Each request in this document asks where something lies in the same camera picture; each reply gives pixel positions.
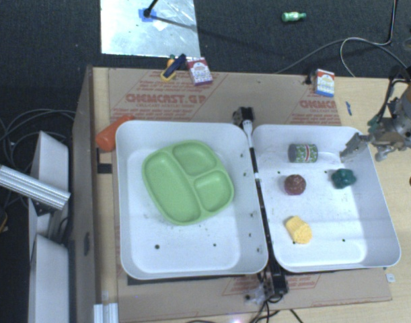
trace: tin can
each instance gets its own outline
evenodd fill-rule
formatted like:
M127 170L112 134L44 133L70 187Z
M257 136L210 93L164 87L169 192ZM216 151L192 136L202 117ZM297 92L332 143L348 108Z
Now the tin can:
M288 155L291 163L315 163L319 152L314 144L291 144Z

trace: orange handle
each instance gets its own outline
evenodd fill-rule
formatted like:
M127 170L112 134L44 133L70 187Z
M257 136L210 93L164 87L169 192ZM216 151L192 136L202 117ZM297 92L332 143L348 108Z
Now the orange handle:
M114 148L116 148L117 129L123 123L133 120L133 118L134 117L130 115L121 116L118 120L115 120L108 127L106 127L103 131L99 132L95 138L95 141L98 144L99 148L105 152L110 152Z

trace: green divided plate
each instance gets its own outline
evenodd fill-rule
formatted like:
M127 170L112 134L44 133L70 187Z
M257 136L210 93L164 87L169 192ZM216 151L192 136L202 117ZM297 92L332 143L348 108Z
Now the green divided plate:
M149 155L143 162L143 180L162 215L177 225L211 217L233 199L229 174L200 141L183 141Z

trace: yellow sponge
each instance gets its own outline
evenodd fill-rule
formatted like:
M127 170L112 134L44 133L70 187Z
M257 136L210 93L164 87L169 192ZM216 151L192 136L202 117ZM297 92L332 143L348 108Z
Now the yellow sponge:
M310 226L297 215L286 221L285 226L295 243L306 244L313 237Z

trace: black carpet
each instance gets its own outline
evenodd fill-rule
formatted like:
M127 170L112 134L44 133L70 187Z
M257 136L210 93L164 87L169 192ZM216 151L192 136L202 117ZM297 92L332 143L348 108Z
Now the black carpet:
M275 73L331 41L357 36L374 42L388 37L393 0L194 0L200 50L213 71ZM306 20L284 24L284 11L304 11ZM386 49L406 65L411 52L411 0L399 0L394 39ZM387 77L398 63L361 43L346 45L345 59L359 77ZM0 0L0 117L5 124L36 108L75 110L85 66L162 69L162 59L102 55L100 0ZM317 68L347 76L339 44L285 73ZM66 133L69 123L47 118L35 128ZM27 165L33 145L17 161ZM0 162L5 162L0 146ZM0 201L6 192L0 192ZM27 320L27 211L8 210L8 231L0 235L0 323Z

